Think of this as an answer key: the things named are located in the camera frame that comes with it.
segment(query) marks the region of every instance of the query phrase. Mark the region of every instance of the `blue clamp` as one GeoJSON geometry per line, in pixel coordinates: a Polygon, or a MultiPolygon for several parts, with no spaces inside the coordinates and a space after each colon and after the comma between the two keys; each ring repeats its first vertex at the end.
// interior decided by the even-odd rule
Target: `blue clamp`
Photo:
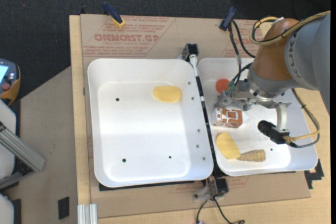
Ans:
{"type": "Polygon", "coordinates": [[[117,10],[111,6],[109,3],[103,3],[104,14],[110,15],[112,17],[112,21],[118,25],[119,27],[125,24],[125,21],[120,17],[117,10]]]}
{"type": "Polygon", "coordinates": [[[226,31],[228,25],[231,23],[233,20],[233,17],[236,15],[237,9],[234,7],[231,7],[229,11],[227,12],[225,19],[222,21],[221,25],[219,26],[220,29],[226,31]]]}

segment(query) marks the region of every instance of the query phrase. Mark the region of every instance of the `wooden table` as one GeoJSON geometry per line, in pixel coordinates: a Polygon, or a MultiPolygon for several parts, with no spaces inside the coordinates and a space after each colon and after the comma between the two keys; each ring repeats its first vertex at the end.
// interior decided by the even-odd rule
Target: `wooden table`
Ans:
{"type": "MultiPolygon", "coordinates": [[[[85,98],[83,95],[83,63],[81,52],[80,16],[69,17],[72,88],[75,122],[77,195],[79,205],[91,204],[90,178],[88,167],[88,145],[86,131],[85,98]]],[[[245,219],[246,223],[331,223],[330,187],[330,117],[323,105],[319,92],[298,90],[303,101],[312,109],[321,125],[321,139],[316,145],[324,177],[313,182],[311,197],[308,199],[264,202],[222,207],[231,221],[245,219]]],[[[314,131],[308,120],[309,129],[314,131]]],[[[197,210],[180,210],[154,214],[100,218],[100,224],[112,223],[195,223],[197,210]]],[[[205,223],[224,223],[215,207],[202,209],[201,219],[205,223]]]]}

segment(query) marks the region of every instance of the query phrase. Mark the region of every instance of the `monitor screen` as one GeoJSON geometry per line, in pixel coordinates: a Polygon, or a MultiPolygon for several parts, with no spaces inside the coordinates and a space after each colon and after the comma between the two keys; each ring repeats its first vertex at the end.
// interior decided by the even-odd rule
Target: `monitor screen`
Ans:
{"type": "Polygon", "coordinates": [[[8,70],[8,66],[0,65],[0,83],[1,83],[2,79],[4,78],[7,70],[8,70]]]}

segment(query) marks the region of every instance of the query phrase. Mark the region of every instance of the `red tomato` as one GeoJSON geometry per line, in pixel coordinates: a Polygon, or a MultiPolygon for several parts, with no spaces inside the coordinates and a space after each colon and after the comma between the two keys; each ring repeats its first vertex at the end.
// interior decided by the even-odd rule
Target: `red tomato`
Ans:
{"type": "Polygon", "coordinates": [[[216,90],[218,93],[222,93],[224,90],[227,90],[228,89],[228,86],[227,84],[229,83],[230,81],[228,79],[219,79],[217,82],[216,82],[216,90]]]}

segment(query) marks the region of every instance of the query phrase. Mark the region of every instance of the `wooden edge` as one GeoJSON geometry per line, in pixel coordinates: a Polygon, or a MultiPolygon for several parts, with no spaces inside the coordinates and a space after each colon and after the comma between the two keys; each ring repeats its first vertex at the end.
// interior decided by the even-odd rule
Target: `wooden edge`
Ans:
{"type": "Polygon", "coordinates": [[[75,150],[76,150],[76,174],[77,174],[77,197],[79,205],[91,203],[89,155],[86,130],[86,110],[82,62],[82,44],[80,16],[69,16],[70,25],[70,50],[72,93],[75,124],[75,150]]]}

